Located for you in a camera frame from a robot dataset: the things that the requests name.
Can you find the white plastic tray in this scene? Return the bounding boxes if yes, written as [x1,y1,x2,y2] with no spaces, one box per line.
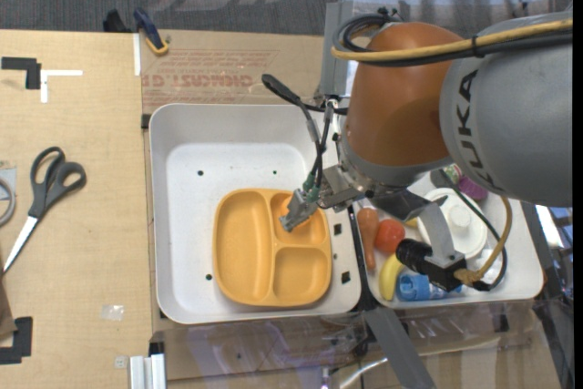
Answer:
[350,168,546,311]
[148,102,363,326]

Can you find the purple grapes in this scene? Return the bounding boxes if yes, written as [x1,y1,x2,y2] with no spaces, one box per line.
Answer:
[456,175,489,202]

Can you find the blue bottle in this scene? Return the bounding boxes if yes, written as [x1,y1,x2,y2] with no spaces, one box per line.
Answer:
[394,272,464,303]

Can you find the grey tape roll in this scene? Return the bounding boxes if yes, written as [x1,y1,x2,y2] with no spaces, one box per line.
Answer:
[0,174,18,228]

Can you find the red tomato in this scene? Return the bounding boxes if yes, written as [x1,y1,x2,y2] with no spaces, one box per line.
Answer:
[373,219,407,255]

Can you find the black cylinder on white bracket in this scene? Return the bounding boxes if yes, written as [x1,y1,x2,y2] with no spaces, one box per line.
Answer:
[372,189,468,293]

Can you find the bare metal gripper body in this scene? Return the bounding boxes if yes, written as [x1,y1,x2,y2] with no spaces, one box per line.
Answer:
[317,165,380,214]

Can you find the orange divided plate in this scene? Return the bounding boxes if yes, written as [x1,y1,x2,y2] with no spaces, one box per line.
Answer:
[211,187,334,311]

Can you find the yellow banana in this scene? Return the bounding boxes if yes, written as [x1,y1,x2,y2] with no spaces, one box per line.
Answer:
[378,253,407,302]

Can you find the thin black rod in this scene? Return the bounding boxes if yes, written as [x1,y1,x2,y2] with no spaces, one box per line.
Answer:
[347,204,379,312]

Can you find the grey handled scissors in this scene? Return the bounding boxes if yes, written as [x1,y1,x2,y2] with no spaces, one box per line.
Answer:
[1,146,88,275]

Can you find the orange carrot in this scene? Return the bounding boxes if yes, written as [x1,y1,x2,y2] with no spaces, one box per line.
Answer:
[356,207,381,271]

